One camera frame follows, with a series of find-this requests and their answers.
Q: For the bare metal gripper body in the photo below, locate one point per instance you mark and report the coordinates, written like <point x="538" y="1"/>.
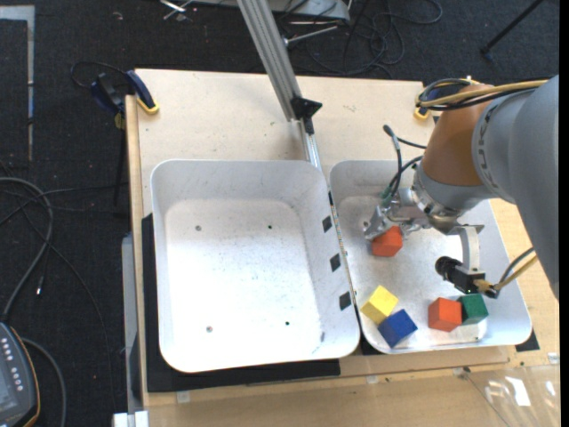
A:
<point x="422" y="214"/>

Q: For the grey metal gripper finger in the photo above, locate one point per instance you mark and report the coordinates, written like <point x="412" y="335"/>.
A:
<point x="407" y="230"/>
<point x="374" y="228"/>

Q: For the orange cube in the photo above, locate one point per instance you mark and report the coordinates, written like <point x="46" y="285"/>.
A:
<point x="444" y="315"/>
<point x="387" y="243"/>

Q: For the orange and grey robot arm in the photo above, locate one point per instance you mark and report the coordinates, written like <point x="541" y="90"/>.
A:
<point x="511" y="149"/>

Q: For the white plastic tray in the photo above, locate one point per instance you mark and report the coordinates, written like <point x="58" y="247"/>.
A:
<point x="413" y="278"/>
<point x="240" y="265"/>

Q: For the yellow cube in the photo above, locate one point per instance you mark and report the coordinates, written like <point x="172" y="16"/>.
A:
<point x="379" y="304"/>

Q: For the blue cube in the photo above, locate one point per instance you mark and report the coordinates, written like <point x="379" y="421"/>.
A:
<point x="397" y="328"/>

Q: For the green cube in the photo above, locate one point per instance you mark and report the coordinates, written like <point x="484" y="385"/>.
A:
<point x="475" y="308"/>

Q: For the pale wood board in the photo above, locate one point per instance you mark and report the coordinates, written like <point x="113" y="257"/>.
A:
<point x="213" y="123"/>

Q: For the black cylinder on white bracket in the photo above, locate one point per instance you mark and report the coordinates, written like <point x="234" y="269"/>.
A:
<point x="460" y="274"/>

